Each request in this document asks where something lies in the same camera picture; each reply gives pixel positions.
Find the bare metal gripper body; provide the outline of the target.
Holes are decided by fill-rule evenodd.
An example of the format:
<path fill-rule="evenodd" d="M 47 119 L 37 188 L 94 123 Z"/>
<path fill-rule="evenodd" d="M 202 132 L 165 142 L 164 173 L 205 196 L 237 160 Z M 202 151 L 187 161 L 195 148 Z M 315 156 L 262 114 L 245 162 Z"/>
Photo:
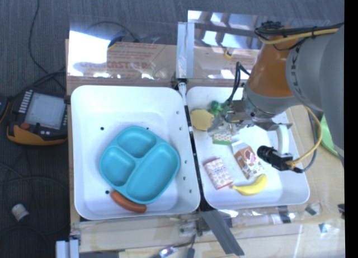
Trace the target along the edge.
<path fill-rule="evenodd" d="M 235 124 L 238 128 L 257 126 L 265 131 L 274 131 L 281 126 L 288 129 L 292 123 L 276 123 L 277 114 L 271 114 L 252 105 L 249 100 L 233 100 L 225 116 L 227 122 Z"/>

